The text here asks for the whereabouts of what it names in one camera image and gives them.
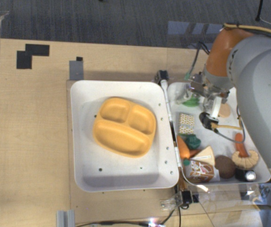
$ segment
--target white tray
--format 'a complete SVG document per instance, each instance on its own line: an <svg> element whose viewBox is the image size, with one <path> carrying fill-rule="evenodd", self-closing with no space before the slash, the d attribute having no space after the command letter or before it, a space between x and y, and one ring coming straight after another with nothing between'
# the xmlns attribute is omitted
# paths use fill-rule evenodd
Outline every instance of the white tray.
<svg viewBox="0 0 271 227"><path fill-rule="evenodd" d="M122 97L150 109L156 133L149 152L124 157L100 147L93 139L94 115L109 97ZM71 88L74 173L84 191L173 187L179 172L164 94L151 82L78 81Z"/></svg>
<svg viewBox="0 0 271 227"><path fill-rule="evenodd" d="M218 155L225 155L227 157L231 157L232 154L235 152L235 144L215 134L213 131L205 129L199 120L199 114L203 112L203 104L202 104L203 97L201 97L200 105L197 107L186 107L184 105L178 105L175 103L175 99L181 94L184 86L185 86L185 83L176 82L176 83L170 84L170 86L168 87L168 97L171 104L175 131L178 132L177 128L178 128L179 113L192 115L195 118L194 133L201 140L201 146L199 148L203 149L206 146L210 145L214 151L215 157ZM236 93L235 88L231 89L229 97L228 97L228 101L227 101L231 109L230 116L228 118L220 118L219 124L222 124L222 125L227 124L227 125L233 125L233 126L239 125L238 120L237 120L237 114L236 114L237 102L236 102L235 93ZM224 128L220 128L219 131L222 134L230 137L231 139L234 138L234 134L236 133L236 130L224 129ZM253 149L259 154L257 148L255 147L246 129L245 129L244 144L247 150ZM265 183L270 180L271 174L260 154L259 154L259 157L260 157L260 160L258 164L253 168L253 170L256 173L256 180L254 182ZM205 183L205 184L208 185L208 184L232 184L232 183L242 183L242 182L238 181L237 179L233 177L227 180L221 179L220 182L212 182L212 183Z"/></svg>

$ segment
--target robotic arm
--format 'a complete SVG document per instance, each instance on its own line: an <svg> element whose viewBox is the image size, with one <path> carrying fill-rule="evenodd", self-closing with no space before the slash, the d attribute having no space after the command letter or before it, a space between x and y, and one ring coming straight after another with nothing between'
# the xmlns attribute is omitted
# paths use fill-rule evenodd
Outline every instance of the robotic arm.
<svg viewBox="0 0 271 227"><path fill-rule="evenodd" d="M271 172L271 30L225 24L190 87L205 97L214 122L229 89L236 88L244 125Z"/></svg>

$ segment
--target carrot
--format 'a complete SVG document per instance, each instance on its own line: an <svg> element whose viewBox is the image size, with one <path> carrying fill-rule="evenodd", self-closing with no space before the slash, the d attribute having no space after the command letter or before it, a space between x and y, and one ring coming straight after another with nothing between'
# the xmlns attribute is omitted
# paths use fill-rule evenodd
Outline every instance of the carrot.
<svg viewBox="0 0 271 227"><path fill-rule="evenodd" d="M183 141L180 135L177 136L177 143L180 152L181 159L189 159L190 158L190 151L186 143Z"/></svg>
<svg viewBox="0 0 271 227"><path fill-rule="evenodd" d="M190 157L194 157L196 154L198 154L201 150L200 149L191 149L190 152Z"/></svg>
<svg viewBox="0 0 271 227"><path fill-rule="evenodd" d="M242 141L242 140L243 140L243 135L241 133L237 133L235 135L235 141ZM243 143L236 143L235 148L237 151L240 152L239 154L240 157L249 157Z"/></svg>

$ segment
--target wooden table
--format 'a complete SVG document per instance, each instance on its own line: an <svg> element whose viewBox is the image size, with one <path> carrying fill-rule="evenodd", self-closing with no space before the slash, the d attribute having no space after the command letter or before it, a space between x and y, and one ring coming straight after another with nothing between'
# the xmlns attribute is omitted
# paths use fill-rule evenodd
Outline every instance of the wooden table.
<svg viewBox="0 0 271 227"><path fill-rule="evenodd" d="M25 44L48 44L50 56L33 56L31 70L18 70L17 51L24 51ZM168 70L177 81L194 55L195 50L185 49L2 39L0 226L55 227L56 212L69 209L75 210L76 224L167 216L159 200L171 196L170 189L87 193L70 181L69 61L83 57L85 79L151 81L158 70ZM202 70L206 58L200 52L195 72ZM178 226L174 215L166 226ZM182 215L182 226L213 226L200 204Z"/></svg>

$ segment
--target orange plate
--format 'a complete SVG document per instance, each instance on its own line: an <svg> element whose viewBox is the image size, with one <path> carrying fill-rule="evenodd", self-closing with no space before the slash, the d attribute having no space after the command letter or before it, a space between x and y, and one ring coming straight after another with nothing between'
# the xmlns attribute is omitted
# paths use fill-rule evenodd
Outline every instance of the orange plate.
<svg viewBox="0 0 271 227"><path fill-rule="evenodd" d="M93 138L102 147L126 157L145 155L154 139L156 120L147 108L112 97L102 104L93 125Z"/></svg>

